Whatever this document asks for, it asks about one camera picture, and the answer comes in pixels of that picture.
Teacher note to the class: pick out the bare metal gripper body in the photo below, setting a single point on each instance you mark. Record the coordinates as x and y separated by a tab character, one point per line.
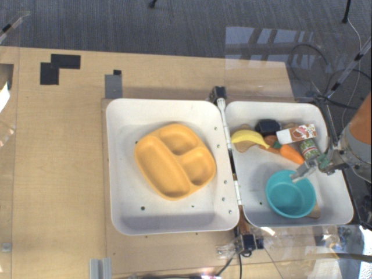
334	161

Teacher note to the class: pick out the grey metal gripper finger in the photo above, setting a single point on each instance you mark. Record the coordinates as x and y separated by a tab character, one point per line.
304	167
300	177

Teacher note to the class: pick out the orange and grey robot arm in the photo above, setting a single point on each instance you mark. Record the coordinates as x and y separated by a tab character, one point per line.
360	132

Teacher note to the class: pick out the green and white can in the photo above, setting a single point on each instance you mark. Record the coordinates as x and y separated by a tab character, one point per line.
309	149

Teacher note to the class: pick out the orange carrot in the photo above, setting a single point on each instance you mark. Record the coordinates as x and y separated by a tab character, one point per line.
290	153

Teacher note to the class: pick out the teal bowl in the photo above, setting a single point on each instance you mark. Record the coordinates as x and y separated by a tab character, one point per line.
287	198

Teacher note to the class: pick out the white and red carton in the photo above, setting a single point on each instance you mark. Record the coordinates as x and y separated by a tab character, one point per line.
299	133

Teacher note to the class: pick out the tan bread slice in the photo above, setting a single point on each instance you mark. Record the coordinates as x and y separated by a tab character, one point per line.
315	212

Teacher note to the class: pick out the brown sausage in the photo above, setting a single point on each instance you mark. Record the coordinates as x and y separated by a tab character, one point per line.
270	140

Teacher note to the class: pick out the white plastic tray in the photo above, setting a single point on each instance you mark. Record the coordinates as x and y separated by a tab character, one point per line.
125	144
255	173

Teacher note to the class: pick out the black rounded object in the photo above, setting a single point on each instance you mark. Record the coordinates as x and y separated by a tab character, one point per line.
268	126

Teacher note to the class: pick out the brown biscuit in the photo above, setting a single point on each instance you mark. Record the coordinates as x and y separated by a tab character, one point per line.
242	147

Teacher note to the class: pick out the yellow banana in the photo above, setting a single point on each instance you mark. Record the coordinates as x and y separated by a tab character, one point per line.
247	136

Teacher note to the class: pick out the thin black and white rod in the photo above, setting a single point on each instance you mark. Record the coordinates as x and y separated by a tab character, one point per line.
224	121

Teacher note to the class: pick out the orange divided plate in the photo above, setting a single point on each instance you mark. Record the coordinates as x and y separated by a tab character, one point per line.
171	161

